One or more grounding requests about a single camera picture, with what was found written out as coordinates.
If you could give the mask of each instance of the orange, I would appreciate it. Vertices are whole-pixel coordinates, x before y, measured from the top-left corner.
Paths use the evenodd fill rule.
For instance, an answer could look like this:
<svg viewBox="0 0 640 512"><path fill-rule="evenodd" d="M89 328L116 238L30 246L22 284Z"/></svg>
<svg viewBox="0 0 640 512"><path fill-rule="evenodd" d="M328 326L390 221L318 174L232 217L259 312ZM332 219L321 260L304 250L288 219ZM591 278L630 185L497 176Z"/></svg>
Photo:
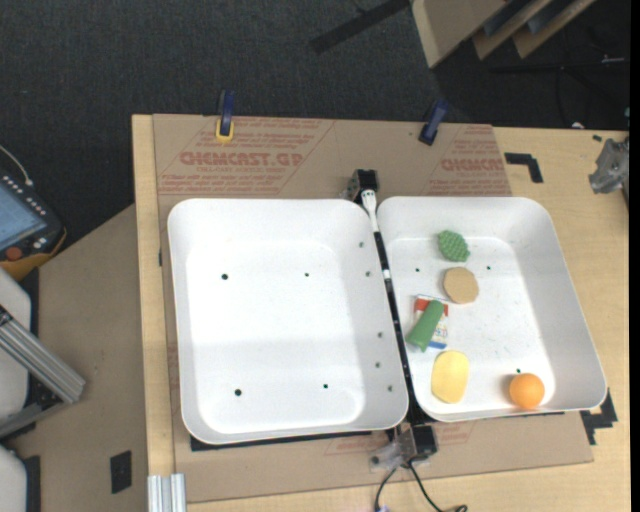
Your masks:
<svg viewBox="0 0 640 512"><path fill-rule="evenodd" d="M535 409L544 398L544 383L533 373L520 373L511 379L509 395L523 409Z"/></svg>

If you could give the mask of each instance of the brown round cookie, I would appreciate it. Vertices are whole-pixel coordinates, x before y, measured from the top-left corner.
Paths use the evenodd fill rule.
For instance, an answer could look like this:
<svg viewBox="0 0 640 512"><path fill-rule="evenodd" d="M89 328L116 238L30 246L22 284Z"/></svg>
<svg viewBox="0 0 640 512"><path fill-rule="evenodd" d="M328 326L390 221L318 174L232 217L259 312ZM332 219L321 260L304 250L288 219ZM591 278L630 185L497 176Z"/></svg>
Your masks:
<svg viewBox="0 0 640 512"><path fill-rule="evenodd" d="M458 304L467 304L478 296L478 282L472 272L464 267L454 267L444 274L444 290Z"/></svg>

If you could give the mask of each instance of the black carpet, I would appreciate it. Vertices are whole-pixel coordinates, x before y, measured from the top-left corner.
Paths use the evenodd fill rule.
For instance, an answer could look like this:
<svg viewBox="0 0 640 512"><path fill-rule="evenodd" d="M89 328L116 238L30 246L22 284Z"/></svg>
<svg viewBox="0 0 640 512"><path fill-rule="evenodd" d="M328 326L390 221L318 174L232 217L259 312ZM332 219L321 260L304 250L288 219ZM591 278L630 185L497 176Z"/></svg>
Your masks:
<svg viewBox="0 0 640 512"><path fill-rule="evenodd" d="M131 115L238 115L626 129L629 67L492 72L630 55L631 0L595 2L527 59L463 43L429 69L411 11L318 51L313 41L383 0L0 0L0 144L68 229L67 246L133 202ZM6 168L11 163L0 155Z"/></svg>

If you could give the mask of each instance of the wooden table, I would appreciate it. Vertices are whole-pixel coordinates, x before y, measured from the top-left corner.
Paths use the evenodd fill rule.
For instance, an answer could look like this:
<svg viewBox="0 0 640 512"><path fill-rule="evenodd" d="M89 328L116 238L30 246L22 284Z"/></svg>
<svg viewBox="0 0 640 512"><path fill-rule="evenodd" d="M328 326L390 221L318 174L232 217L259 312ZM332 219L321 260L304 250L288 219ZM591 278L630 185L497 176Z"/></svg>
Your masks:
<svg viewBox="0 0 640 512"><path fill-rule="evenodd" d="M164 301L158 266L160 234L152 116L132 118L141 285L148 466L175 472ZM629 211L621 192L596 195L588 183L602 144L596 132L496 128L502 152L537 158L544 183L526 168L507 166L513 195L541 203L551 214L587 324L602 362L618 422L598 430L593 463L430 480L440 507L466 503L478 511L624 511L631 509L629 391ZM623 140L623 132L597 132ZM370 511L375 486L216 501L190 512ZM415 483L389 484L384 503L394 511L428 510Z"/></svg>

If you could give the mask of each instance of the blue clamp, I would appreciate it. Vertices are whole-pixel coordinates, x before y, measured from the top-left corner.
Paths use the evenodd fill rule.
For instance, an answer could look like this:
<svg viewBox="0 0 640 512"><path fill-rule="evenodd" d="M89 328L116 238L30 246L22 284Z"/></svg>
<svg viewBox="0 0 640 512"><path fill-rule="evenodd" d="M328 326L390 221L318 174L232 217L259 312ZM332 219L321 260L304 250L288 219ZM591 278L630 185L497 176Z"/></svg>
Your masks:
<svg viewBox="0 0 640 512"><path fill-rule="evenodd" d="M418 137L420 142L424 142L429 146L433 145L433 142L436 140L436 135L438 134L438 125L442 122L448 111L449 103L445 100L435 102L429 114L429 119L420 131L420 136Z"/></svg>
<svg viewBox="0 0 640 512"><path fill-rule="evenodd" d="M233 139L233 100L235 92L222 91L218 109L220 110L220 119L216 122L216 139L220 142L229 142Z"/></svg>

